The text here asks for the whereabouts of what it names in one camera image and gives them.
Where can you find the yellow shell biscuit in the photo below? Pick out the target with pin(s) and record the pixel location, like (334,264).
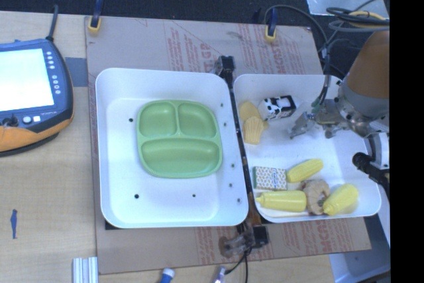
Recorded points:
(253,131)
(247,110)

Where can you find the white plastic tray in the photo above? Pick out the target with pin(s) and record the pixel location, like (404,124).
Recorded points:
(165,202)
(298,149)

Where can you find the beige croissant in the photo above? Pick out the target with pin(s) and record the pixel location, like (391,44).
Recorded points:
(314,197)

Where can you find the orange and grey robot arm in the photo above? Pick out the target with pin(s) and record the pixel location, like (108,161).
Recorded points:
(367,76)

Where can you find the yellow mustard bottle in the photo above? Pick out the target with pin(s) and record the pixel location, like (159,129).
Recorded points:
(285,201)

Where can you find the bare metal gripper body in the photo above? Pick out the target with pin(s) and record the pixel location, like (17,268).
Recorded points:
(333,116)

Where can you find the green divided plate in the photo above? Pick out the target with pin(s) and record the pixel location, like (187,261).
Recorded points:
(179,155)

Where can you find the brown cardboard board red print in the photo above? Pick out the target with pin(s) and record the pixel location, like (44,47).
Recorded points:
(139,43)

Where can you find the orange patterned carton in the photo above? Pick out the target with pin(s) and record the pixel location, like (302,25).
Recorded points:
(270,178)

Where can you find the yellow corn cob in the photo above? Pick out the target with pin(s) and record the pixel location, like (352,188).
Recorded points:
(304,170)
(341,199)

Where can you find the black and white cow-print carton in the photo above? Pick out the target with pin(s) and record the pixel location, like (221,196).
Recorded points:
(277,107)

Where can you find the black cylinder on white bracket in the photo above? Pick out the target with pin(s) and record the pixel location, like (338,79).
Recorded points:
(367,164)

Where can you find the thin black rod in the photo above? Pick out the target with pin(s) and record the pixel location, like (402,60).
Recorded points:
(241,149)

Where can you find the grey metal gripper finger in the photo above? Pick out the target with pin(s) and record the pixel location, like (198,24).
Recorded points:
(300,125)
(333,132)

